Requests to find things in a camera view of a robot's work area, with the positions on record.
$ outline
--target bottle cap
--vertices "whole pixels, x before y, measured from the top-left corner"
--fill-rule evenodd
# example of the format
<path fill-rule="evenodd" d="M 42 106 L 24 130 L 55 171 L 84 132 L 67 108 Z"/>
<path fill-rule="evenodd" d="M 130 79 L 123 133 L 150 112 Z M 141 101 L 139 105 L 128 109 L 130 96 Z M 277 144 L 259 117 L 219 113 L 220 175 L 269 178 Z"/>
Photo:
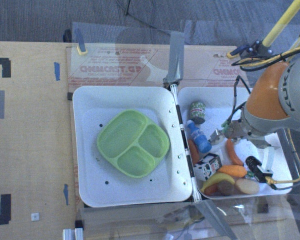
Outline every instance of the bottle cap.
<path fill-rule="evenodd" d="M 189 126 L 190 124 L 194 124 L 194 123 L 195 123 L 194 121 L 188 120 L 188 121 L 186 122 L 186 126 Z"/>

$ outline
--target soda can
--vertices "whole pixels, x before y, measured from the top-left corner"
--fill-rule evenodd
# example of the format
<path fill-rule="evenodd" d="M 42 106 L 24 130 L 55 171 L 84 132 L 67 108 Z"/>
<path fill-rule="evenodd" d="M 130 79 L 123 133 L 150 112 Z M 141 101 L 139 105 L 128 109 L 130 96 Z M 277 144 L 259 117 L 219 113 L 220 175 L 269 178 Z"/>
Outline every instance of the soda can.
<path fill-rule="evenodd" d="M 191 104 L 190 120 L 196 125 L 202 125 L 206 121 L 206 105 L 203 102 L 196 101 Z"/>

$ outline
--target small box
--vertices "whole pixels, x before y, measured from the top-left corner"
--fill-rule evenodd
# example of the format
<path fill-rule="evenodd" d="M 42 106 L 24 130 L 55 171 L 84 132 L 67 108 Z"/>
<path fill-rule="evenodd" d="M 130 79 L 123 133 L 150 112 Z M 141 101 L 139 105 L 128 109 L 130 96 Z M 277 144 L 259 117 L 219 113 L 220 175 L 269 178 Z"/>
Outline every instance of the small box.
<path fill-rule="evenodd" d="M 217 154 L 209 153 L 193 167 L 193 170 L 195 177 L 198 180 L 205 182 L 221 167 L 222 163 L 220 156 Z"/>

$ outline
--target yellow cable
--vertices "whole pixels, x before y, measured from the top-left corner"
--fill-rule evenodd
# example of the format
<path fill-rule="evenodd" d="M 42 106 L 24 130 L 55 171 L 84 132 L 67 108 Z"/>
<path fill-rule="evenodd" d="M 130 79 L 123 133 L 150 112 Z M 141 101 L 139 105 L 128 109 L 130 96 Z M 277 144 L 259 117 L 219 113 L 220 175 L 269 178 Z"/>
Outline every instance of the yellow cable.
<path fill-rule="evenodd" d="M 299 48 L 300 47 L 300 37 L 297 39 L 297 41 L 295 41 L 295 43 L 293 44 L 293 46 L 291 47 L 291 49 L 295 49 L 295 48 Z M 287 62 L 290 62 L 293 59 L 294 56 L 291 56 L 289 58 L 286 59 Z"/>
<path fill-rule="evenodd" d="M 298 159 L 299 165 L 300 165 L 300 158 L 299 158 L 298 153 L 296 151 L 296 147 L 295 147 L 294 141 L 292 139 L 290 129 L 287 129 L 287 132 L 288 132 L 288 136 L 289 136 L 289 142 L 292 146 L 292 151 L 296 154 L 296 158 Z M 274 180 L 272 177 L 268 177 L 268 176 L 265 177 L 265 179 L 266 179 L 266 183 L 269 184 L 269 185 L 297 183 L 297 182 L 300 182 L 300 170 L 299 170 L 299 178 L 297 178 L 297 179 L 293 179 L 293 180 Z"/>
<path fill-rule="evenodd" d="M 284 57 L 284 56 L 287 56 L 289 54 L 292 54 L 292 53 L 298 52 L 298 51 L 300 51 L 300 46 L 297 47 L 297 48 L 288 50 L 286 52 L 283 52 L 283 53 L 281 53 L 281 54 L 279 54 L 277 56 L 274 56 L 274 57 L 272 57 L 270 59 L 267 59 L 267 60 L 264 60 L 262 58 L 245 58 L 245 59 L 240 60 L 238 62 L 238 65 L 244 67 L 245 69 L 250 68 L 250 67 L 251 68 L 255 68 L 255 67 L 258 67 L 258 66 L 263 66 L 263 65 L 269 64 L 271 62 L 276 61 L 280 57 Z"/>

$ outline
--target white tray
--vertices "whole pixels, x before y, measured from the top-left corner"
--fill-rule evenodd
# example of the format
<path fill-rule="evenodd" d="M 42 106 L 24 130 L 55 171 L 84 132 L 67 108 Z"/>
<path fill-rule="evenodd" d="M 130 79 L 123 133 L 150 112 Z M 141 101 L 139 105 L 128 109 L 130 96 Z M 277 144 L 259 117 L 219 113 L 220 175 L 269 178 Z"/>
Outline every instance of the white tray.
<path fill-rule="evenodd" d="M 246 102 L 249 97 L 249 93 L 245 88 L 237 89 L 237 106 Z M 178 95 L 178 101 L 181 109 L 182 119 L 184 122 L 189 120 L 189 110 L 193 102 L 202 101 L 206 105 L 205 109 L 205 123 L 200 126 L 205 135 L 209 139 L 216 129 L 222 130 L 221 125 L 228 119 L 232 112 L 234 102 L 234 89 L 226 87 L 187 87 L 183 88 Z M 233 120 L 240 118 L 241 112 L 238 111 L 233 117 Z M 187 137 L 190 136 L 190 132 L 186 129 Z M 272 171 L 274 172 L 273 178 L 278 181 L 292 180 L 292 176 L 289 170 L 287 160 L 285 158 L 279 137 L 277 134 L 271 134 L 267 136 L 266 141 L 273 147 L 277 147 L 275 150 L 274 161 Z M 215 146 L 212 146 L 210 153 L 220 156 L 223 165 L 230 165 L 231 162 L 228 158 L 226 151 L 226 139 Z M 241 140 L 239 144 L 235 146 L 235 150 L 240 155 L 241 160 L 245 163 L 247 157 L 254 156 L 261 162 L 264 159 L 264 150 L 257 149 L 251 142 L 247 140 Z M 197 180 L 198 186 L 202 187 L 203 182 Z M 287 190 L 274 190 L 265 183 L 260 183 L 260 192 L 256 195 L 232 195 L 232 196 L 206 196 L 209 199 L 232 199 L 232 198 L 249 198 L 259 196 L 271 196 L 271 195 L 285 195 L 288 194 L 291 189 Z M 293 184 L 280 184 L 279 188 L 291 187 Z"/>
<path fill-rule="evenodd" d="M 73 95 L 79 193 L 94 208 L 183 202 L 193 186 L 173 95 L 162 87 L 84 86 Z M 114 168 L 97 148 L 97 137 L 120 112 L 135 109 L 169 136 L 171 147 L 159 166 L 144 178 Z"/>

